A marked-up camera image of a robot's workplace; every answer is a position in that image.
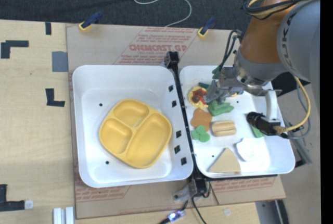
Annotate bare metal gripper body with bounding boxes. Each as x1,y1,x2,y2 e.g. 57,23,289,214
217,66,270,96

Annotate green beans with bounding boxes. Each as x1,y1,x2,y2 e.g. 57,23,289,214
207,99,235,117

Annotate yellow pasta with red sauce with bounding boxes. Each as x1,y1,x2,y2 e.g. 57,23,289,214
187,85,209,109

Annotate orange biscuit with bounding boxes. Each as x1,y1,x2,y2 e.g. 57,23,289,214
190,108,213,131

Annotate tan hot dog bun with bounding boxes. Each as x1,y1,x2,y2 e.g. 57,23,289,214
210,119,237,138

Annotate green broccoli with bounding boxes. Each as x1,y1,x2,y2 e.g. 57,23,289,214
190,125,211,143

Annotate green flat toy piece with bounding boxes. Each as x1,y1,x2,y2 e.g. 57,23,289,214
250,125,265,139

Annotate white fried egg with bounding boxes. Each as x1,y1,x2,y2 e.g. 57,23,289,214
235,138,265,163

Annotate tan triangular bread slice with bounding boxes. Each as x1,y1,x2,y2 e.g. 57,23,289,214
207,147,242,175

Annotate white plastic tray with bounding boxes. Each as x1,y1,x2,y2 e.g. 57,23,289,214
178,65,297,179
72,64,195,189

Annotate yellow divided plate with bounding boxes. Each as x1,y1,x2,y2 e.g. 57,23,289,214
98,98,173,169

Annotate brown cardboard board red print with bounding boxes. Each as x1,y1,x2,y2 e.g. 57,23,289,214
66,24,287,220

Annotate black block with thin wires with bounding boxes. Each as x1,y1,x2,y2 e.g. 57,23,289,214
164,51,181,70
191,177,209,196

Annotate black cylinder on white bracket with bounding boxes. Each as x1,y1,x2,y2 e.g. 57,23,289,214
246,89,283,138

